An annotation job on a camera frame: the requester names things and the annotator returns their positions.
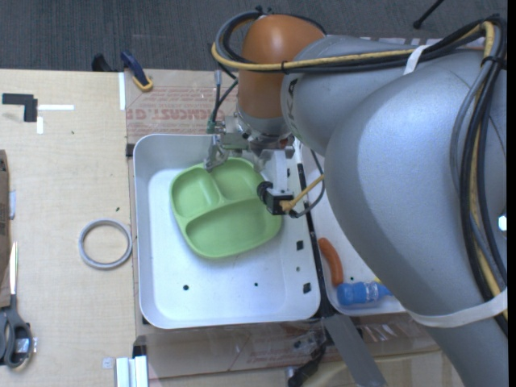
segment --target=plastic bottle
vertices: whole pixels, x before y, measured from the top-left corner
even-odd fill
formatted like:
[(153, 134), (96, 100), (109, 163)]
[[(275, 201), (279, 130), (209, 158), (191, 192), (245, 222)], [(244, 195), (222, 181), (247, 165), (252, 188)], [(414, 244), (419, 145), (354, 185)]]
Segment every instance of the plastic bottle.
[(379, 282), (355, 282), (340, 284), (337, 287), (337, 299), (340, 305), (366, 304), (382, 299), (385, 295), (392, 295), (385, 285)]

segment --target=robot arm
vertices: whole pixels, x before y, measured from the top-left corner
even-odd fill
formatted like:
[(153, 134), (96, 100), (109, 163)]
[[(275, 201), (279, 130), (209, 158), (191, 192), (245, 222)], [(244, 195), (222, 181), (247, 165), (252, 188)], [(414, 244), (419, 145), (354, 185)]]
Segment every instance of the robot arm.
[[(245, 50), (233, 56), (225, 33), (249, 19)], [(339, 225), (408, 311), (453, 314), (506, 289), (501, 19), (426, 48), (414, 71), (411, 46), (326, 35), (283, 15), (228, 24), (212, 53), (239, 70), (236, 133), (257, 155), (293, 135), (325, 157)], [(464, 49), (481, 35), (484, 53)], [(468, 387), (508, 385), (507, 311), (495, 315), (427, 328)]]

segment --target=gray ring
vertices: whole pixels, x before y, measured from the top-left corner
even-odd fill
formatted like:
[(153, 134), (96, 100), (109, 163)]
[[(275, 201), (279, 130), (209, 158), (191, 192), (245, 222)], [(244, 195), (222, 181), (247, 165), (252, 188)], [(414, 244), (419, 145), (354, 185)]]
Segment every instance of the gray ring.
[[(85, 237), (88, 235), (88, 233), (92, 229), (94, 229), (95, 227), (100, 227), (100, 226), (105, 226), (105, 225), (107, 225), (109, 227), (115, 227), (115, 228), (119, 229), (125, 235), (125, 237), (127, 239), (127, 249), (126, 249), (125, 253), (120, 258), (118, 258), (116, 261), (102, 263), (102, 262), (98, 262), (96, 260), (92, 260), (86, 254), (86, 251), (84, 250), (84, 240), (85, 240)], [(120, 221), (117, 221), (116, 219), (111, 219), (111, 218), (95, 219), (94, 221), (88, 223), (84, 228), (82, 228), (81, 234), (79, 235), (79, 254), (81, 254), (82, 260), (84, 262), (86, 262), (90, 267), (93, 267), (93, 268), (97, 268), (97, 269), (116, 268), (119, 265), (123, 264), (127, 260), (127, 258), (129, 258), (129, 256), (131, 255), (131, 250), (132, 250), (131, 232), (129, 231), (128, 227), (126, 227), (123, 223), (121, 223)]]

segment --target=white strap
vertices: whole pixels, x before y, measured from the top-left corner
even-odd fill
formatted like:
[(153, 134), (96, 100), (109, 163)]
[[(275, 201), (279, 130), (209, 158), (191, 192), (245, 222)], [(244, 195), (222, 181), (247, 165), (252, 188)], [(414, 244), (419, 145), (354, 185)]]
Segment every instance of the white strap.
[(431, 45), (426, 44), (423, 46), (416, 47), (416, 49), (410, 54), (409, 58), (406, 61), (405, 72), (403, 72), (404, 75), (412, 73), (416, 69), (416, 66), (418, 65), (419, 57), (421, 56), (422, 51), (425, 50), (426, 48), (428, 48), (429, 46), (431, 46)]
[(462, 311), (446, 315), (419, 315), (412, 311), (406, 311), (417, 323), (427, 327), (453, 328), (471, 324), (482, 319), (499, 315), (507, 310), (507, 288), (501, 291), (495, 298), (480, 304), (466, 308)]

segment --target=orange sausage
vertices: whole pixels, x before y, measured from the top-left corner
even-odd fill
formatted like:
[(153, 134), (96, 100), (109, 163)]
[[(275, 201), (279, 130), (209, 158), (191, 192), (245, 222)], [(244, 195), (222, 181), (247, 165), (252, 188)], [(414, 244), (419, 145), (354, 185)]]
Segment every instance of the orange sausage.
[(331, 284), (335, 287), (339, 286), (344, 282), (344, 272), (342, 269), (342, 263), (340, 262), (339, 253), (326, 238), (319, 238), (317, 243), (319, 244), (322, 254), (330, 265)]

